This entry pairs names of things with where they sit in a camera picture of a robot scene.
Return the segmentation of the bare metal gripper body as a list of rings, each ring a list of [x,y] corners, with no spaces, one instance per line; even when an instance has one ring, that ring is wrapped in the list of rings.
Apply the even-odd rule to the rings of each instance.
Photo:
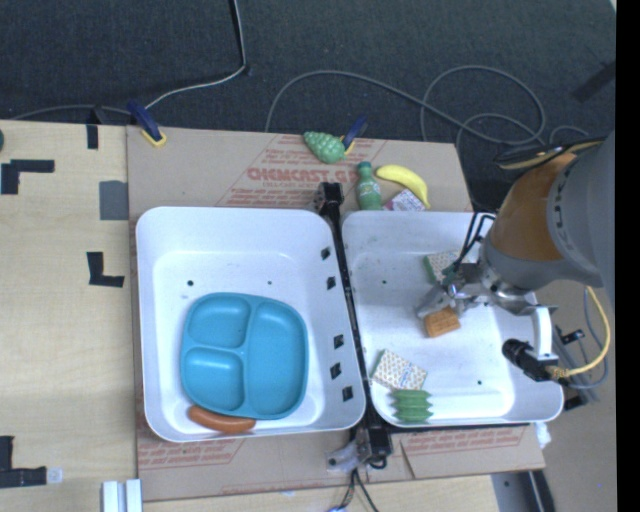
[[[446,292],[459,315],[479,305],[495,306],[516,316],[530,315],[539,307],[531,290],[508,283],[485,263],[449,266]]]

